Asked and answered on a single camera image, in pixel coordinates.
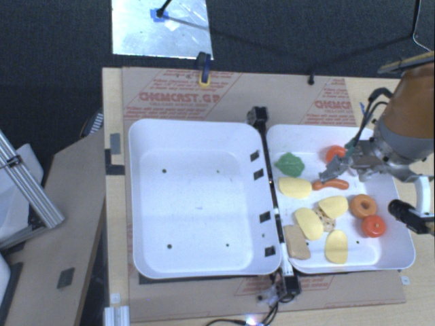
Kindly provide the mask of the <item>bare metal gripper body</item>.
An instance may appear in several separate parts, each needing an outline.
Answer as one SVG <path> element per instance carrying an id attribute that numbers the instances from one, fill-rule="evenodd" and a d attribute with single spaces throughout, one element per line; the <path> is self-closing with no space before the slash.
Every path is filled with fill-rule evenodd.
<path id="1" fill-rule="evenodd" d="M 412 183 L 419 175 L 410 165 L 425 158 L 425 140 L 362 140 L 349 142 L 351 167 L 360 181 L 375 173 L 389 174 L 404 183 Z"/>

